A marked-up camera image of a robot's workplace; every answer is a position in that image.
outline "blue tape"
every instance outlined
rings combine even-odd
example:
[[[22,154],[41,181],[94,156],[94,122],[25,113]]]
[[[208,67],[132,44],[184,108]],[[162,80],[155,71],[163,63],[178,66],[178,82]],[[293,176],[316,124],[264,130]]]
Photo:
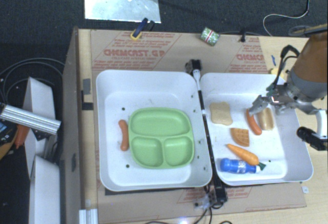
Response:
[[[274,64],[274,66],[277,66],[277,65],[276,65],[275,57],[274,57],[273,55],[271,55],[271,58],[272,58],[272,62],[273,62],[273,64]]]

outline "wooden table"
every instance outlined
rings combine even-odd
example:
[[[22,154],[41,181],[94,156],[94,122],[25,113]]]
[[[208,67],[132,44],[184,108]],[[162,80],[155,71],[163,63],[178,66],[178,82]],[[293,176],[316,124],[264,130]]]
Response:
[[[299,51],[302,50],[307,38],[294,37],[260,37],[260,44],[264,54],[264,59],[268,69],[274,67],[271,55],[279,56],[281,49],[290,44],[296,47]],[[91,77],[91,52],[90,52],[90,30],[79,30],[79,53],[80,53],[80,79],[81,83],[84,78]],[[290,60],[286,69],[290,69],[294,60]],[[92,102],[91,96],[85,96],[85,101]],[[327,100],[319,100],[314,103],[318,108],[327,109]],[[299,110],[296,111],[299,122],[302,126],[316,130],[315,116],[305,115]],[[83,153],[84,153],[84,186],[85,198],[90,202],[88,208],[97,208],[97,191],[95,179],[95,154],[94,154],[94,123],[93,113],[83,112],[82,120],[88,121],[83,124]],[[313,177],[304,183],[302,186],[307,187],[308,194],[305,194],[307,207],[287,210],[271,210],[261,212],[239,213],[214,215],[212,223],[220,223],[224,220],[229,220],[233,224],[254,224],[254,223],[326,223],[328,220],[328,173],[327,173],[327,152],[318,152],[308,146],[311,160],[314,167]],[[187,223],[193,223],[197,218],[190,217],[184,219]],[[168,223],[178,223],[181,219],[163,220]],[[208,223],[209,216],[206,216],[200,223]]]

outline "plastic bottle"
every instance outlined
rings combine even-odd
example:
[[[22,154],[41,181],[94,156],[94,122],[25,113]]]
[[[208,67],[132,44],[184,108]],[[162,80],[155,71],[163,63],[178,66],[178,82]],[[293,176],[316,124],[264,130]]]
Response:
[[[220,168],[224,172],[245,174],[247,172],[256,173],[260,171],[259,166],[251,166],[243,160],[223,158],[220,162]]]

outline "toy carrot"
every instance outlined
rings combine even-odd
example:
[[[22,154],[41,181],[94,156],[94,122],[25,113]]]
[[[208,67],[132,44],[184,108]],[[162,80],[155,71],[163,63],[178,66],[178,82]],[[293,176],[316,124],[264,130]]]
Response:
[[[265,164],[261,163],[258,160],[257,155],[253,154],[250,151],[247,151],[244,148],[240,148],[237,147],[235,145],[232,144],[227,144],[227,147],[233,152],[235,153],[235,155],[239,156],[242,160],[244,160],[245,162],[247,162],[248,164],[252,165],[252,166],[256,166],[259,165],[261,170],[263,170],[265,168]]]

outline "black carpet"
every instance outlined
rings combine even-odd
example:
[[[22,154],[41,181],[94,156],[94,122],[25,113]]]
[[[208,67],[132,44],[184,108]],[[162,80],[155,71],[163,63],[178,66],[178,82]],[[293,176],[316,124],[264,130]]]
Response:
[[[263,18],[271,13],[301,15],[306,0],[159,0],[162,24],[154,31],[197,32],[205,26],[217,31],[240,31],[266,35]],[[271,17],[266,26],[275,36],[287,36],[289,28],[327,22],[327,0],[311,0],[302,19]],[[0,0],[0,72],[20,60],[49,57],[65,61],[74,26],[90,29],[133,30],[137,24],[84,19],[84,0]],[[16,70],[7,89],[28,75],[49,80],[60,95],[60,80],[44,66]],[[15,106],[23,103],[25,85],[8,94]],[[28,222],[28,176],[24,148],[0,161],[0,223]]]

